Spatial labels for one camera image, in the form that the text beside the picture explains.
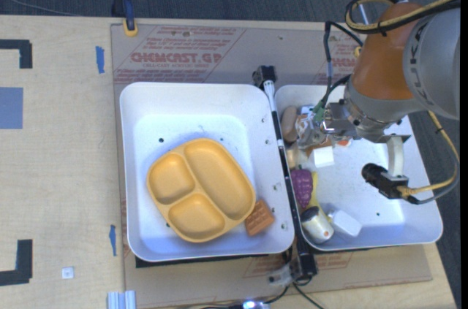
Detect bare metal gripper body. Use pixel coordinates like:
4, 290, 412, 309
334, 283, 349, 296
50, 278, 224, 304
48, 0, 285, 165
321, 102, 404, 145

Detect orange and white packet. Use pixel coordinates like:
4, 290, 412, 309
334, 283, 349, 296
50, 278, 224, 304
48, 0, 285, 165
294, 113, 314, 136

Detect white cube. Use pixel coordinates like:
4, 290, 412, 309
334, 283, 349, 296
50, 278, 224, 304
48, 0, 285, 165
312, 146, 336, 169

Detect tan bread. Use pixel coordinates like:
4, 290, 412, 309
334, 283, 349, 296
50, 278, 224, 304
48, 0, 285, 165
280, 105, 299, 145

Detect beige round biscuit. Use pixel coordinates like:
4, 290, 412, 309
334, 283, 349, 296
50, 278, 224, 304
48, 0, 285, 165
285, 148, 305, 170

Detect thin black and white rod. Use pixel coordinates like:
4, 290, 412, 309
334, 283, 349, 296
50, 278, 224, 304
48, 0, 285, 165
263, 80, 309, 267

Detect purple grapes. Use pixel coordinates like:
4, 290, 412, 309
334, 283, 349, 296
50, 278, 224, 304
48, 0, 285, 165
290, 168, 314, 210

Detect white plastic tray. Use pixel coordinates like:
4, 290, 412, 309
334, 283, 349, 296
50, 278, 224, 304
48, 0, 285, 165
119, 81, 296, 263
273, 84, 445, 252

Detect cream can with black lid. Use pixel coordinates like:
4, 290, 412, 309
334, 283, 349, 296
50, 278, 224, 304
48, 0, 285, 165
300, 205, 335, 245

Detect white plastic bottle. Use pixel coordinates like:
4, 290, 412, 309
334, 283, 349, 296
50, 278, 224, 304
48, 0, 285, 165
326, 208, 363, 238

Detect brown biscuit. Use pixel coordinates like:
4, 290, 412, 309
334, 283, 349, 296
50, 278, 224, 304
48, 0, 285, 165
244, 199, 276, 237

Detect brown cardboard board red print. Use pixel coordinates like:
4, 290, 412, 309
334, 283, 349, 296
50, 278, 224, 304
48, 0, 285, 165
110, 23, 434, 302

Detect orange divided plate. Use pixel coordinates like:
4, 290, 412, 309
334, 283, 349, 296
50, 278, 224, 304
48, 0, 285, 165
146, 137, 257, 244

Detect black cylinder on white bracket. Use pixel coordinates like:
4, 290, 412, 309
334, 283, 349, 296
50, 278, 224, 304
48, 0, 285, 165
361, 134, 412, 200

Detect black block with thin wires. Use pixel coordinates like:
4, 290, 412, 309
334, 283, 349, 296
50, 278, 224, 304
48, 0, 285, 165
295, 251, 319, 280
252, 65, 278, 88

